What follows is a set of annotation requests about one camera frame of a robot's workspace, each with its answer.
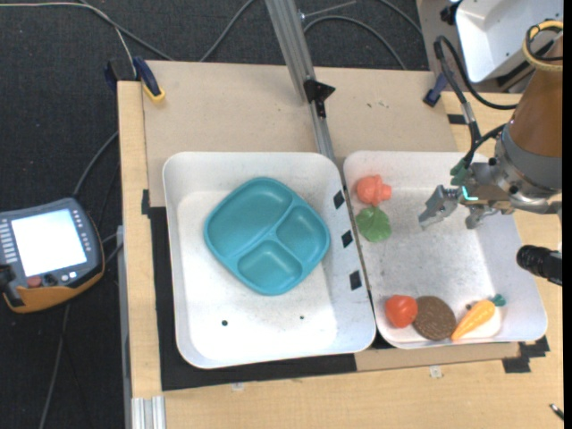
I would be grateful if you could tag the orange red toy pepper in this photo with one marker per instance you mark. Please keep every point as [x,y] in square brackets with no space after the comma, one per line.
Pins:
[400,311]

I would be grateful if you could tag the brown round biscuit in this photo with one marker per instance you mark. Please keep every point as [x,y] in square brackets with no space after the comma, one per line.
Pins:
[434,319]

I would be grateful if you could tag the blue divided plate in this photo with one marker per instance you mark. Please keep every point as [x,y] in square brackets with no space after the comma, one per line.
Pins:
[263,235]

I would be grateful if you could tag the white plastic tray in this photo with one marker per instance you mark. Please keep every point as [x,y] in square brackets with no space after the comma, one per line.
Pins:
[268,324]
[447,266]

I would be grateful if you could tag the orange carrot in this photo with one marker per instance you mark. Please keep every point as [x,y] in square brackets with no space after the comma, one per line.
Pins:
[473,320]

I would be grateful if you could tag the green toy leaf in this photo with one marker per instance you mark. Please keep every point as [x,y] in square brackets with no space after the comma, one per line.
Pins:
[374,225]

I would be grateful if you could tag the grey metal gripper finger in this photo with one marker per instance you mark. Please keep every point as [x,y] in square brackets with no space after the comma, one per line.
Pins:
[435,208]
[476,218]

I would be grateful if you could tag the brown cardboard board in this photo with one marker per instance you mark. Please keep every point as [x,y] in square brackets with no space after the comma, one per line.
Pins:
[232,114]

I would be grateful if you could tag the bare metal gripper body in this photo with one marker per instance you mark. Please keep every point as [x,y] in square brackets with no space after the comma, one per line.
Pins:
[491,192]

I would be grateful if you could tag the salmon pink toy food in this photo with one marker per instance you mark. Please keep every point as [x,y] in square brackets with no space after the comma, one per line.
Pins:
[372,189]

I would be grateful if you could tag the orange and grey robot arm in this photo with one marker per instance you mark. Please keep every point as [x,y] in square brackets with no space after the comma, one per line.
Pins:
[538,114]

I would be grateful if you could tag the black cylinder on white bracket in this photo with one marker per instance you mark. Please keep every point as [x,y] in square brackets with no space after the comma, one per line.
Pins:
[538,259]

